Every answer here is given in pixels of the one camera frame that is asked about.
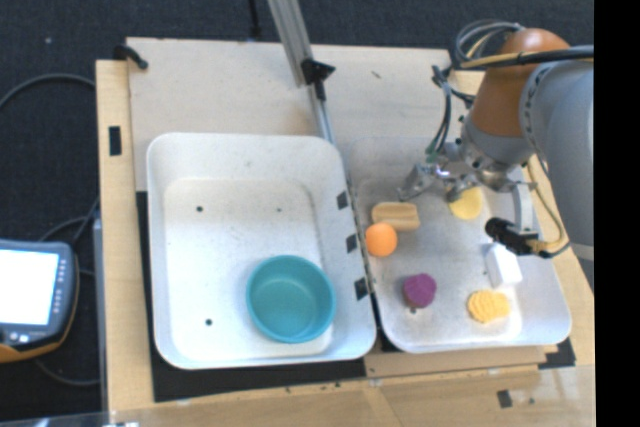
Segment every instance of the screen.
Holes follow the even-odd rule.
[[[56,253],[0,249],[0,323],[49,323],[58,258]]]

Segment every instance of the yellow object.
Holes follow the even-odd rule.
[[[453,215],[459,219],[475,219],[482,210],[482,192],[480,187],[466,189],[460,194],[460,198],[449,203]]]
[[[418,207],[413,203],[382,202],[371,210],[374,223],[388,223],[396,231],[413,231],[420,227]]]
[[[398,246],[398,234],[389,223],[375,223],[364,234],[367,251],[373,256],[389,256]]]
[[[474,320],[490,322],[511,313],[509,299],[502,292],[478,290],[469,296],[467,310]]]

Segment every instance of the black bracket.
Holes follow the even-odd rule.
[[[302,73],[304,74],[304,80],[307,85],[313,84],[316,91],[316,98],[323,102],[327,99],[327,94],[324,90],[324,80],[335,71],[334,66],[328,64],[319,63],[313,59],[305,59],[302,61]]]
[[[131,59],[138,65],[141,70],[146,70],[149,67],[149,63],[145,61],[138,52],[136,52],[129,45],[116,45],[113,49],[113,58],[117,61],[126,61],[127,58]]]

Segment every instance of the wooden table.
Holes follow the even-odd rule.
[[[225,101],[233,103],[234,94],[241,99],[247,87],[257,87],[258,82],[272,89],[275,84],[275,95],[294,98],[288,115],[269,120],[268,113],[262,112],[264,102],[254,99],[243,104],[249,111],[244,119],[259,125],[264,122],[260,131],[266,133],[314,133],[315,126],[306,99],[300,100],[304,92],[289,84],[290,71],[278,45],[145,38],[128,43],[149,60],[149,70],[138,70],[125,61],[104,60],[96,65],[111,421],[138,421],[143,426],[178,422],[424,425],[428,418],[431,425],[595,423],[594,298],[570,250],[556,257],[554,264],[572,314],[574,367],[538,368],[555,347],[411,355],[385,353],[376,345],[365,357],[367,377],[363,379],[154,402],[135,203],[137,182],[144,180],[137,171],[142,150],[134,151],[132,127],[138,124],[142,128],[136,130],[144,131],[145,117],[163,113],[153,105],[153,96],[144,100],[152,103],[145,104],[135,95],[144,97],[145,85],[180,83],[186,91],[181,93],[184,98],[189,91],[197,96],[206,87],[212,88],[210,94],[215,97],[223,88]],[[327,89],[341,151],[362,135],[388,135],[390,131],[423,135],[419,121],[426,115],[441,116],[442,103],[434,102],[440,93],[429,78],[432,64],[444,67],[448,63],[446,51],[314,46],[314,53],[317,60],[338,70],[328,79]],[[260,70],[259,80],[252,66]],[[462,72],[453,78],[456,87],[467,92],[477,89],[480,80],[477,72]],[[230,90],[232,85],[236,93]],[[216,110],[215,103],[210,110]],[[238,113],[228,104],[215,114],[213,130],[242,131]],[[113,127],[118,127],[121,136],[121,151],[115,154],[110,145]],[[245,131],[254,129],[252,125]],[[547,183],[542,187],[548,190]],[[553,236],[553,224],[541,209],[539,218],[543,233]]]

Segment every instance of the purple object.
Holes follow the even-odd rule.
[[[433,302],[436,288],[436,280],[426,273],[421,273],[404,280],[402,293],[411,308],[425,308]]]

